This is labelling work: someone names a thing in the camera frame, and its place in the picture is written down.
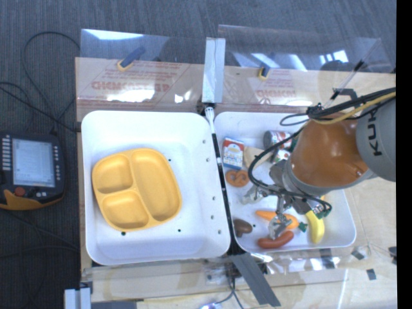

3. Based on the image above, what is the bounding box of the brown cardboard board, red print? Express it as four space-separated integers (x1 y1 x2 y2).
74 56 397 303

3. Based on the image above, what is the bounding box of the orange carrot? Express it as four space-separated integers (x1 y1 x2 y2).
255 209 301 230

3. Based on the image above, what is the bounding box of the yellow banana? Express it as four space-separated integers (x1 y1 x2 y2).
304 203 326 245

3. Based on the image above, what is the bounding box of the brown mushroom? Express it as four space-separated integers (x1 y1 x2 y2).
232 218 254 239

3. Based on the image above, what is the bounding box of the red and blue carton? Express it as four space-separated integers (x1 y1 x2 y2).
221 136 245 171

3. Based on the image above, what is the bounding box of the red-brown sausage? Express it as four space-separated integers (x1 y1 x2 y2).
257 230 295 250

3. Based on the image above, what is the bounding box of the small white and green can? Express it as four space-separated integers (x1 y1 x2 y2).
272 149 292 164

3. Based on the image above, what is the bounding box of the small red and white can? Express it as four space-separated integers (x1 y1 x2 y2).
263 130 294 151

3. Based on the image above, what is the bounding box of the brown pretzel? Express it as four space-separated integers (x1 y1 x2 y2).
224 169 250 188

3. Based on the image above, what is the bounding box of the yellow divided plate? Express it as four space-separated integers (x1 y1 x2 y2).
91 147 183 232

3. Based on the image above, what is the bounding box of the pale yellow cheese wedge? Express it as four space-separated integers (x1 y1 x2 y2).
243 145 273 169

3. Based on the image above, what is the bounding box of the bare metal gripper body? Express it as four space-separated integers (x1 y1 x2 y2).
268 159 292 192

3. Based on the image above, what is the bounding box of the thin black and white rod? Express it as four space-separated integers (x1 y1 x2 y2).
204 106 233 238

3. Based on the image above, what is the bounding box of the white plastic tray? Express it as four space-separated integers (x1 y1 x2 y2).
213 111 357 254
80 109 232 266

